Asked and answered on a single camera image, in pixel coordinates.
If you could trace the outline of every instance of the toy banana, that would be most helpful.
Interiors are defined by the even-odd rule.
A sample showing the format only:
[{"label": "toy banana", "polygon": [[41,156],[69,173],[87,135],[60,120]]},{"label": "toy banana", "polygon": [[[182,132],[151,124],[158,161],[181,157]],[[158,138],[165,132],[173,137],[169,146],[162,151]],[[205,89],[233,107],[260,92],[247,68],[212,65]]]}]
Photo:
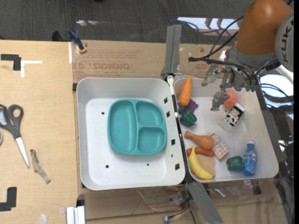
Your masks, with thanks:
[{"label": "toy banana", "polygon": [[213,176],[206,171],[197,161],[196,154],[195,154],[195,147],[192,146],[192,151],[188,158],[189,165],[192,171],[201,179],[212,179]]}]

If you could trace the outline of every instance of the beige strap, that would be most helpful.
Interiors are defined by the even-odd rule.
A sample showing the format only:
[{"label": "beige strap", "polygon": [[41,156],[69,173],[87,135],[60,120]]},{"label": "beige strap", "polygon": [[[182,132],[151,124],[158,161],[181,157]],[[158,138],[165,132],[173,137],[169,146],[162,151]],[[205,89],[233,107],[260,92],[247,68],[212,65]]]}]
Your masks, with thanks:
[{"label": "beige strap", "polygon": [[44,179],[46,184],[48,184],[51,179],[45,174],[45,172],[42,170],[41,166],[38,164],[38,159],[36,157],[36,151],[34,149],[30,150],[31,159],[32,159],[32,165],[35,172],[38,172],[38,174]]}]

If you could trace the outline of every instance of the blue bottle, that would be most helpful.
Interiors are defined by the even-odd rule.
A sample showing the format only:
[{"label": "blue bottle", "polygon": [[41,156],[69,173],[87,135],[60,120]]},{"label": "blue bottle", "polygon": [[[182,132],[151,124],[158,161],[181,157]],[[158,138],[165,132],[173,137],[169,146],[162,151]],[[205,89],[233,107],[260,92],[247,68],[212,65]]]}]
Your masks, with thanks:
[{"label": "blue bottle", "polygon": [[243,174],[245,176],[254,175],[254,173],[256,172],[256,154],[254,152],[254,141],[247,142],[247,149],[243,155],[243,161]]}]

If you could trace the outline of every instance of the scissor blade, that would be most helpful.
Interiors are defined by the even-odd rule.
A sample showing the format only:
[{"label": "scissor blade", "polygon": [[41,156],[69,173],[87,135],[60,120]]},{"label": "scissor blade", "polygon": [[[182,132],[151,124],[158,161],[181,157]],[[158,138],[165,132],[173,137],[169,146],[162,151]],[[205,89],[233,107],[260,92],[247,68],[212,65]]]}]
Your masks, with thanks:
[{"label": "scissor blade", "polygon": [[24,146],[22,137],[16,138],[15,140],[17,141],[17,144],[18,144],[19,150],[22,154],[23,160],[24,160],[27,168],[29,168],[29,161],[28,161],[28,157],[26,154],[26,150],[25,150],[25,146]]}]

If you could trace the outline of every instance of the green pepper toy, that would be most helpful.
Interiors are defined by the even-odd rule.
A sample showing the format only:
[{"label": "green pepper toy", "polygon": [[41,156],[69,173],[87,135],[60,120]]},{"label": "green pepper toy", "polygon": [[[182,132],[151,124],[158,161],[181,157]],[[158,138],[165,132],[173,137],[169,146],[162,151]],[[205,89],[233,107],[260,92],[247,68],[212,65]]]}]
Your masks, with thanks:
[{"label": "green pepper toy", "polygon": [[191,127],[197,121],[197,118],[191,110],[187,110],[182,112],[182,116],[179,118],[179,121],[182,125]]},{"label": "green pepper toy", "polygon": [[242,171],[244,169],[243,158],[240,156],[227,159],[226,164],[230,171]]}]

